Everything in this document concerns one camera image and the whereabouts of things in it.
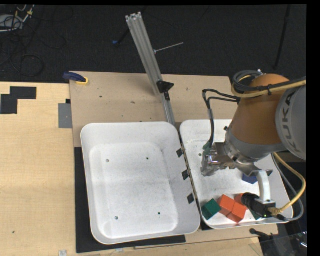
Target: black mat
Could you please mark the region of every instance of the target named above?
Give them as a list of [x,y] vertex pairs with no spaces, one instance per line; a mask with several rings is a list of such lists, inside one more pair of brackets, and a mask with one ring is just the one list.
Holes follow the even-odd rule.
[[147,239],[134,242],[104,245],[93,237],[90,227],[88,194],[86,186],[85,167],[81,147],[74,149],[75,161],[75,227],[76,252],[88,253],[125,247],[170,245],[186,242],[184,235]]

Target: blue clamp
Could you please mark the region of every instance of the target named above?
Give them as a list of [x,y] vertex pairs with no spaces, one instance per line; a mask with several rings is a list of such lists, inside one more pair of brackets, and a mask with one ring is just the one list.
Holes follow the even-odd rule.
[[62,78],[66,79],[66,80],[75,81],[79,85],[86,85],[88,83],[88,78],[86,78],[82,75],[79,75],[77,73],[68,72],[68,71],[63,73]]

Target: blue object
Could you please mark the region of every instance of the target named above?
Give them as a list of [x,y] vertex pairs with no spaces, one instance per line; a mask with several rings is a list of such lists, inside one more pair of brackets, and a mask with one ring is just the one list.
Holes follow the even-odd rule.
[[79,75],[77,73],[73,73],[73,72],[64,72],[63,73],[63,76],[62,76],[63,79],[67,79],[67,80],[72,80],[72,81],[76,81],[76,82],[86,82],[86,79],[82,76],[82,75]]
[[258,180],[256,176],[250,176],[248,177],[247,175],[245,175],[244,173],[242,174],[242,180],[244,182],[248,182],[250,184],[255,184]]

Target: gray cable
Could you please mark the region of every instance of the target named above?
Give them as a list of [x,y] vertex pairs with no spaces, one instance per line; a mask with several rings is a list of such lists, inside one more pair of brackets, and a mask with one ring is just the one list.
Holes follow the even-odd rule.
[[[272,159],[273,159],[273,162],[276,166],[276,168],[278,169],[279,173],[281,174],[281,177],[283,178],[283,180],[286,182],[286,184],[288,185],[288,187],[292,190],[292,192],[294,193],[294,195],[296,196],[297,195],[297,192],[295,191],[294,187],[291,185],[291,183],[289,182],[289,180],[286,178],[286,176],[284,175],[284,173],[281,171],[278,163],[276,162],[276,159],[275,159],[275,156],[274,154],[271,154],[272,155]],[[298,203],[300,205],[300,213],[298,214],[298,216],[296,217],[293,217],[293,218],[287,218],[288,221],[292,222],[292,221],[297,221],[299,220],[303,215],[304,215],[304,212],[305,212],[305,208],[304,208],[304,205],[301,201],[301,199],[299,198],[298,199]]]

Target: yellow cable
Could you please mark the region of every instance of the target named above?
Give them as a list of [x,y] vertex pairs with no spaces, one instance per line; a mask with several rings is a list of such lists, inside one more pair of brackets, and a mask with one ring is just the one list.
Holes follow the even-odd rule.
[[305,192],[307,185],[306,185],[305,178],[299,172],[297,172],[295,169],[293,169],[291,166],[289,166],[277,153],[273,153],[273,155],[284,167],[286,167],[289,171],[291,171],[293,174],[295,174],[302,181],[302,187],[301,187],[299,193],[297,193],[296,196],[290,202],[288,202],[282,208],[271,207],[268,209],[273,216],[277,216],[278,214],[283,213],[286,209],[288,209],[290,206],[292,206],[295,202],[297,202],[299,200],[299,198]]
[[[241,80],[249,78],[249,77],[250,77],[250,75],[246,75],[243,78],[241,78]],[[237,96],[239,98],[253,98],[253,97],[257,97],[257,96],[266,95],[269,92],[274,93],[274,92],[288,90],[288,89],[291,89],[291,88],[305,86],[306,82],[307,82],[307,80],[303,80],[303,81],[300,81],[300,82],[291,83],[291,84],[284,85],[284,86],[281,86],[281,87],[272,88],[270,90],[263,90],[263,91],[258,91],[258,92],[253,92],[253,93],[244,93],[244,94],[236,92],[235,84],[233,83],[232,86],[231,86],[231,91],[234,94],[234,96]]]

